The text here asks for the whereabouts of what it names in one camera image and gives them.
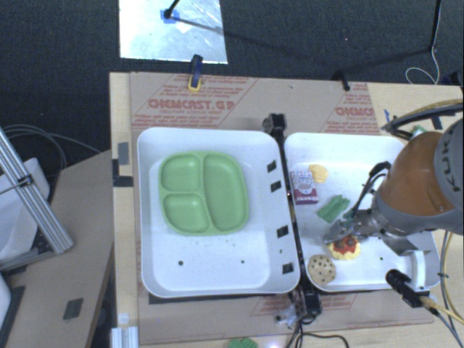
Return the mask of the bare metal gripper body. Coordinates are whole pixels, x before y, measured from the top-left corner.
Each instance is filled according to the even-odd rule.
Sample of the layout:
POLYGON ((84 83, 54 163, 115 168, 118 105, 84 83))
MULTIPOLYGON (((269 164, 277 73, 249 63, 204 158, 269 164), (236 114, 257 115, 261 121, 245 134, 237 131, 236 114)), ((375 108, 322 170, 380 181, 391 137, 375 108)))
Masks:
POLYGON ((358 210, 350 212, 347 220, 349 221, 348 234, 359 239, 367 237, 392 237, 392 227, 388 220, 378 210, 358 210))

